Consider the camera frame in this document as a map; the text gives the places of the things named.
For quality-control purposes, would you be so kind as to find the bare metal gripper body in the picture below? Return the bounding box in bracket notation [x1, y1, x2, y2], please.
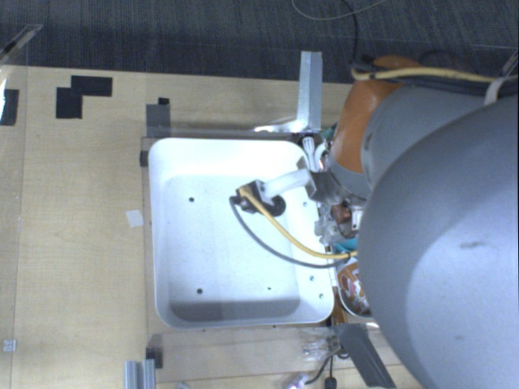
[310, 169, 368, 246]

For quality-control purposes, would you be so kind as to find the teal plate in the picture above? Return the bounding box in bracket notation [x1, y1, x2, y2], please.
[332, 237, 360, 254]

